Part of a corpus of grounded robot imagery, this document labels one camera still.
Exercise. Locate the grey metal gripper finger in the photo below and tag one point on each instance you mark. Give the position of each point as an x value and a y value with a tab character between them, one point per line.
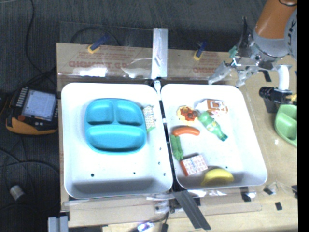
243	79
220	74

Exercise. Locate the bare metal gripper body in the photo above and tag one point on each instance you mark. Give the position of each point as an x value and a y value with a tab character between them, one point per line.
248	64

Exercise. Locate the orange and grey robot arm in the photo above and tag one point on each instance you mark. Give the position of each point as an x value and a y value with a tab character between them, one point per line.
271	20

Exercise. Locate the orange and white carton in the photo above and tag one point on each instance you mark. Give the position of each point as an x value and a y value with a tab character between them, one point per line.
213	106

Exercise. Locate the green plastic bottle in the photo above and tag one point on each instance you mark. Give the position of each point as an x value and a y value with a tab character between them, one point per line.
210	123

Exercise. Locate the toy pizza slice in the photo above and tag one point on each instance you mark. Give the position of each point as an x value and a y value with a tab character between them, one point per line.
186	115

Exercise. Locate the green divided plate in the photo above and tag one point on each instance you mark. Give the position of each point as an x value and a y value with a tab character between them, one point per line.
286	126

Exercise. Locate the orange sausage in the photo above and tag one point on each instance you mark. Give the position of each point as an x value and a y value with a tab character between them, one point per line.
186	131

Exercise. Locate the white plastic tray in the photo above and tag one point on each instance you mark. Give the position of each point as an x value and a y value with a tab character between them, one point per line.
113	173
231	153

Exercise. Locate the white and green patterned packet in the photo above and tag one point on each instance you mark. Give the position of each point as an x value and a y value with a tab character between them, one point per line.
149	117

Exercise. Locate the green toy vegetable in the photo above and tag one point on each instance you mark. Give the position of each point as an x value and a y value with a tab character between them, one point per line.
177	147

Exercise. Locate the red and white carton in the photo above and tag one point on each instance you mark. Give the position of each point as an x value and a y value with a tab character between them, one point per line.
194	165

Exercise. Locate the yellow banana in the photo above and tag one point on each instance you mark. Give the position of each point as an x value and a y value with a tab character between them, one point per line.
218	176

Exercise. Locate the brown cardboard board red print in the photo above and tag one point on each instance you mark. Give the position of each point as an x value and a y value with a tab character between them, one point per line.
111	64

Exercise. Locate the blue divided plate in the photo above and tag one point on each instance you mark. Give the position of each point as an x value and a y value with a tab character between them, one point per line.
116	134

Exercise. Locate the small silver can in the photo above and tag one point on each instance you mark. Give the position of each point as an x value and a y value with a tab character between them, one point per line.
17	192

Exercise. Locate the black cylinder on white bracket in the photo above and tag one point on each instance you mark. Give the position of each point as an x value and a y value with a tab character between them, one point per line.
276	94

